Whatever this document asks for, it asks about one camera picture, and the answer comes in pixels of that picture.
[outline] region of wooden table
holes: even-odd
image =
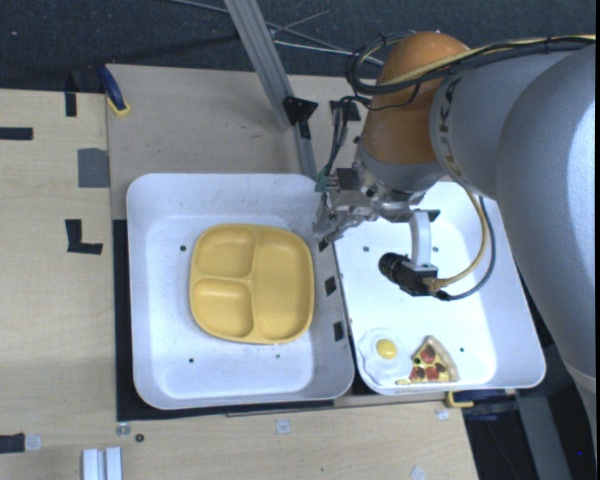
[[[0,90],[0,127],[34,130],[32,141],[0,141],[0,435],[42,443],[0,455],[0,480],[80,478],[82,450],[118,446],[134,480],[409,479],[414,468],[477,478],[462,413],[440,400],[343,397],[284,415],[131,421],[117,435],[112,190],[80,187],[77,165],[80,149],[111,150],[105,98],[78,93],[67,117],[63,93]],[[82,240],[103,244],[101,254],[67,252],[67,219],[82,221]],[[280,418],[288,433],[277,432]]]

